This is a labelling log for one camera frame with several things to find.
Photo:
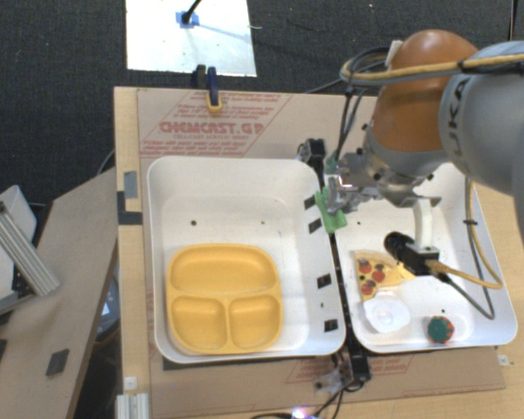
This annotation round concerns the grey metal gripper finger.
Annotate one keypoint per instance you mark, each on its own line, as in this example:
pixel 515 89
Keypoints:
pixel 351 200
pixel 334 195

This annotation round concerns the thin black rod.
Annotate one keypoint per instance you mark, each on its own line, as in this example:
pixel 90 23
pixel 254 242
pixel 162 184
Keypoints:
pixel 341 277

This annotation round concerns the yellow pizza slice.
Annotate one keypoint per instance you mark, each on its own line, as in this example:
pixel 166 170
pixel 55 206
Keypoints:
pixel 371 275

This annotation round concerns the white round piece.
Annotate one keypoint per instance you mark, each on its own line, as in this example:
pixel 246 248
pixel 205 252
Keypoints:
pixel 386 315

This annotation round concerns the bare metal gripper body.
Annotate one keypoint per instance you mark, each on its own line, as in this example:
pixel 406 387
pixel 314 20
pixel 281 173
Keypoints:
pixel 375 177

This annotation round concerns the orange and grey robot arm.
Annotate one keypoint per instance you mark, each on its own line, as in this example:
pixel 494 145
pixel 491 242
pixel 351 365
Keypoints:
pixel 480 116

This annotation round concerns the brown cardboard board red print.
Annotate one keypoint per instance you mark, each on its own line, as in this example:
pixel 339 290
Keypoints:
pixel 227 125

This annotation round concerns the green rectangular block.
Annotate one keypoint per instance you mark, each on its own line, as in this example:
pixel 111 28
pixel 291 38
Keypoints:
pixel 334 223

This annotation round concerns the white plastic tray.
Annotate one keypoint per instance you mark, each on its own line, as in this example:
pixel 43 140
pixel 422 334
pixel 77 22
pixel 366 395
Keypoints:
pixel 240 208
pixel 423 308

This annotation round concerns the black cylinder on white bracket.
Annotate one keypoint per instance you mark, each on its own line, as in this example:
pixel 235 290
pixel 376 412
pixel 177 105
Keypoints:
pixel 408 251

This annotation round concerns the green and orange ball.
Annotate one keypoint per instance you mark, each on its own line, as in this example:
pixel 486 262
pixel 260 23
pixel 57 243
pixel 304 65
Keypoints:
pixel 440 330

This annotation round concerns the yellow divided plate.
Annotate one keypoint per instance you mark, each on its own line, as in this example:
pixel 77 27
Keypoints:
pixel 222 295

